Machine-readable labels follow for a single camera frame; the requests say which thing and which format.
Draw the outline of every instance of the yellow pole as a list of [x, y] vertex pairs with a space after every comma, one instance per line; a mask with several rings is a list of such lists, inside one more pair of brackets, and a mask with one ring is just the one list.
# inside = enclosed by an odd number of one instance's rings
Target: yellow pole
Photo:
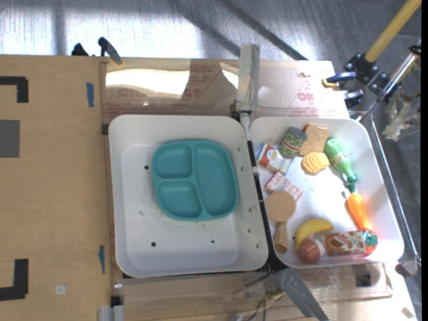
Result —
[[401, 30], [404, 24], [406, 24], [421, 4], [422, 0], [407, 0], [405, 2], [400, 11], [395, 15], [394, 19], [391, 20], [387, 28], [383, 30], [379, 38], [364, 55], [366, 61], [370, 63], [376, 62], [383, 50], [385, 50], [388, 44], [393, 40], [396, 34]]

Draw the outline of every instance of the green bottle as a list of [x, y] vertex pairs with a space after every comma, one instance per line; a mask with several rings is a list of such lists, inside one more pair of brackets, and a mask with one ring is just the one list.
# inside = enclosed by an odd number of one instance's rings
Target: green bottle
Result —
[[334, 168], [346, 177], [344, 181], [349, 183], [346, 187], [353, 193], [355, 191], [357, 177], [354, 171], [352, 171], [350, 159], [347, 153], [343, 151], [339, 141], [335, 138], [329, 138], [324, 147], [324, 153], [327, 155]]

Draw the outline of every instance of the teal tray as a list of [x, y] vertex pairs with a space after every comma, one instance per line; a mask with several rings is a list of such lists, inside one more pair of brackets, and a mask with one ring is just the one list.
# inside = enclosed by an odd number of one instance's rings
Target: teal tray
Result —
[[161, 145], [152, 158], [159, 207], [173, 219], [202, 221], [225, 217], [239, 201], [229, 153], [210, 140]]

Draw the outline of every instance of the orange carrot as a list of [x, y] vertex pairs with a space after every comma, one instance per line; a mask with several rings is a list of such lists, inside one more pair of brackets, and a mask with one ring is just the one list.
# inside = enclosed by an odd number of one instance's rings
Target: orange carrot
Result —
[[345, 207], [358, 230], [364, 228], [370, 229], [367, 212], [360, 195], [351, 193], [345, 202]]

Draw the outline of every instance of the shiny metal surface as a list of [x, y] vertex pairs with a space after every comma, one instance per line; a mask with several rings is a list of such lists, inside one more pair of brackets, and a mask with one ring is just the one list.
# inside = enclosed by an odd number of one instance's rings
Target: shiny metal surface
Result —
[[[0, 54], [67, 55], [81, 43], [100, 55], [105, 37], [124, 57], [239, 58], [243, 43], [260, 45], [261, 60], [328, 60], [336, 72], [367, 51], [406, 0], [0, 0]], [[421, 8], [377, 60], [390, 74], [421, 37]], [[403, 86], [411, 94], [413, 75]], [[355, 110], [376, 95], [364, 90]], [[385, 102], [374, 109], [381, 131]], [[421, 133], [381, 139], [412, 233], [421, 253]], [[406, 278], [421, 320], [421, 268]]]

